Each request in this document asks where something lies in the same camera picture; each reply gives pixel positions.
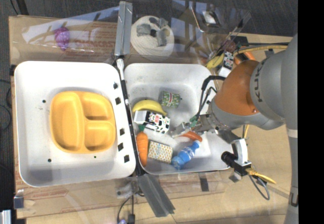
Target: yellow plate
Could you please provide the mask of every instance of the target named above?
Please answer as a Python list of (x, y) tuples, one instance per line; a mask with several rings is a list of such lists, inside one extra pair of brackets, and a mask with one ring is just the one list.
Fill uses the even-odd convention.
[(110, 101), (97, 93), (67, 91), (51, 103), (50, 127), (54, 144), (68, 153), (96, 153), (109, 149), (116, 137)]

